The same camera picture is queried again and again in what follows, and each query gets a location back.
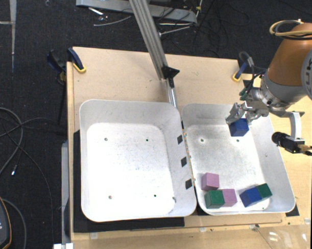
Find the blue cube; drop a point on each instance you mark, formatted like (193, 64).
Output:
(250, 197)
(239, 129)

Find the pink cube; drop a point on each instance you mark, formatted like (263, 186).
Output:
(210, 181)
(230, 197)

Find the pale wood board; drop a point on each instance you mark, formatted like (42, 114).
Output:
(121, 79)

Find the green cube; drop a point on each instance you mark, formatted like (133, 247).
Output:
(264, 190)
(214, 199)

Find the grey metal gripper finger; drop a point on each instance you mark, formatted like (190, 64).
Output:
(234, 115)
(252, 118)

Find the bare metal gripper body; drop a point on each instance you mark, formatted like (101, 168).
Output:
(257, 102)

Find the black cylinder on white bracket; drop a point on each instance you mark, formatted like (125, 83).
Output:
(283, 140)

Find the white plastic tray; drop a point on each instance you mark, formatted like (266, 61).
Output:
(226, 159)
(129, 161)

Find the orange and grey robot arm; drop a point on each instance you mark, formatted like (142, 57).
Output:
(288, 62)

